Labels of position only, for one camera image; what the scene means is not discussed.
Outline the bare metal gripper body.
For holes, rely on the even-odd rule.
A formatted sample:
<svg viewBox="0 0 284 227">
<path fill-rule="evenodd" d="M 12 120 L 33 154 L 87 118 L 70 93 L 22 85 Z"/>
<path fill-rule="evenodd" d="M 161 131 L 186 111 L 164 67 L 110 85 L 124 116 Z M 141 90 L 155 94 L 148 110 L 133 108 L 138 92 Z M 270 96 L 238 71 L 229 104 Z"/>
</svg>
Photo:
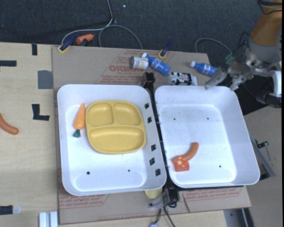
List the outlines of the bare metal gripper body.
<svg viewBox="0 0 284 227">
<path fill-rule="evenodd" d="M 266 77 L 267 73 L 275 67 L 275 63 L 258 58 L 248 46 L 240 47 L 235 52 L 231 52 L 225 60 L 227 73 L 236 79 L 239 77 L 251 79 L 254 75 Z"/>
</svg>

